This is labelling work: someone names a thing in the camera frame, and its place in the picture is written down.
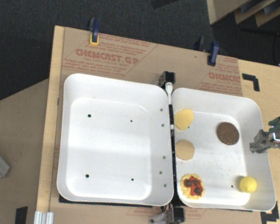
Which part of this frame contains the brown round toy biscuit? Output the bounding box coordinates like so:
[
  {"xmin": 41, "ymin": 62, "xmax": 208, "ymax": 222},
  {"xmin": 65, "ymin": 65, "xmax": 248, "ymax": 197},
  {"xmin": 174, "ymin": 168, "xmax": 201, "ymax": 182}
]
[{"xmin": 214, "ymin": 121, "xmax": 242, "ymax": 147}]

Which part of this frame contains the yellow toy lemon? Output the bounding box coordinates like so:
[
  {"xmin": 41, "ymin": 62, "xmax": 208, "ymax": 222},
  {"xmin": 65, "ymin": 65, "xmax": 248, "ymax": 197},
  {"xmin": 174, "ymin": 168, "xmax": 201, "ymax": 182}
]
[{"xmin": 238, "ymin": 175, "xmax": 259, "ymax": 195}]

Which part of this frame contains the white plastic tray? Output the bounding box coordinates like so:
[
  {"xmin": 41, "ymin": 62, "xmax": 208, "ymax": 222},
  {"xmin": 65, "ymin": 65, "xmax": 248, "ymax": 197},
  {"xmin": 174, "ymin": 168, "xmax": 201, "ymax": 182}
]
[
  {"xmin": 46, "ymin": 71, "xmax": 190, "ymax": 216},
  {"xmin": 155, "ymin": 86, "xmax": 280, "ymax": 220}
]

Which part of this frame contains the tan round toy biscuit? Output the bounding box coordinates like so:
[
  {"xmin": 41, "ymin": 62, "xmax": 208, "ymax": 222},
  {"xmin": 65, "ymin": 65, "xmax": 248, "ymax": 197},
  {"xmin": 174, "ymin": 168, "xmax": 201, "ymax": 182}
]
[{"xmin": 174, "ymin": 138, "xmax": 196, "ymax": 162}]

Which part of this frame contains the toy spaghetti with meatballs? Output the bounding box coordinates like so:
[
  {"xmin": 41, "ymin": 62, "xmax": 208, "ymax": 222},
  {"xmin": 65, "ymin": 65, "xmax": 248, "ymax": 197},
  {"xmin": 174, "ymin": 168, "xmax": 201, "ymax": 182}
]
[{"xmin": 178, "ymin": 172, "xmax": 208, "ymax": 201}]

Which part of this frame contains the yellow round toy biscuit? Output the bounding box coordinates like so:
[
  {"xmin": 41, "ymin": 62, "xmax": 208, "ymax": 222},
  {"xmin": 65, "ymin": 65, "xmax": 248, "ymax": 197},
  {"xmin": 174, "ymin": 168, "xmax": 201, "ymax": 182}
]
[{"xmin": 171, "ymin": 106, "xmax": 196, "ymax": 133}]

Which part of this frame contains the thin black and white rod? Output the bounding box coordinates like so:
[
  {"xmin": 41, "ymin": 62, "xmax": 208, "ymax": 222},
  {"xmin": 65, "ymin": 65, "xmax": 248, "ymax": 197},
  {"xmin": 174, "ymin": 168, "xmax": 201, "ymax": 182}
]
[{"xmin": 147, "ymin": 82, "xmax": 195, "ymax": 207}]

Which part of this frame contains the brown cardboard board red print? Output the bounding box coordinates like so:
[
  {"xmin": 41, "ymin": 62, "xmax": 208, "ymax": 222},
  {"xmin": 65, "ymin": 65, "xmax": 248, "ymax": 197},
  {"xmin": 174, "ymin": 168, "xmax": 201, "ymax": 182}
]
[{"xmin": 35, "ymin": 26, "xmax": 280, "ymax": 224}]

